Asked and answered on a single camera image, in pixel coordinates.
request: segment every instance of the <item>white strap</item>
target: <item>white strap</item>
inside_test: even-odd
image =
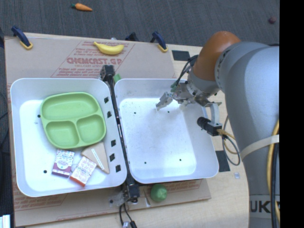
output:
[[[250,154],[253,151],[259,150],[259,149],[261,149],[263,147],[266,147],[266,146],[268,146],[270,144],[273,144],[273,143],[279,143],[280,142],[279,136],[280,136],[279,134],[278,135],[272,135],[268,138],[261,139],[259,141],[256,141],[256,142],[248,145],[240,153],[241,159],[243,160],[248,154]]]

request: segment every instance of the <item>gray carpet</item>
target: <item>gray carpet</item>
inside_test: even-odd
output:
[[[93,12],[70,7],[83,3]],[[166,43],[203,46],[219,30],[243,41],[278,44],[280,0],[0,0],[0,27],[24,32],[124,40],[135,32],[149,42],[158,31]],[[268,19],[277,18],[274,24]],[[10,182],[9,138],[4,50],[0,48],[0,143],[3,179],[0,182],[0,216],[13,212]]]

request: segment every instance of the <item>cardboard sheet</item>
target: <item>cardboard sheet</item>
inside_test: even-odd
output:
[[[11,127],[10,86],[15,80],[26,77],[98,78],[105,64],[114,65],[116,74],[121,78],[176,78],[170,51],[162,53],[154,43],[35,34],[28,34],[28,39],[33,44],[31,50],[23,48],[16,37],[5,38],[16,227],[118,212],[118,207],[110,205],[109,197],[117,194],[120,187],[39,198],[25,196],[19,191]],[[108,45],[123,43],[125,47],[121,54],[108,56],[93,45],[94,41]],[[154,202],[150,198],[151,186],[141,186],[138,203],[132,204],[130,209],[211,198],[206,180],[179,181],[164,185],[168,189],[165,201]]]

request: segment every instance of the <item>robotic arm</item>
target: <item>robotic arm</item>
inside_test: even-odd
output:
[[[275,186],[269,183],[269,157],[278,143],[279,121],[279,46],[242,42],[227,31],[215,33],[205,44],[184,83],[177,80],[156,105],[172,100],[183,105],[198,103],[211,107],[212,119],[199,118],[198,124],[212,136],[221,128],[220,103],[208,98],[221,90],[225,94],[231,129],[241,152],[250,195],[250,227],[275,227],[280,224],[278,203],[276,220],[270,218],[271,194],[279,200],[279,159],[275,159]]]

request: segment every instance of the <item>black hole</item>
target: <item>black hole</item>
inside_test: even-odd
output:
[[[110,161],[114,160],[115,159],[115,155],[114,154],[111,154],[110,155]]]
[[[121,170],[120,165],[116,165],[116,172],[119,172]]]

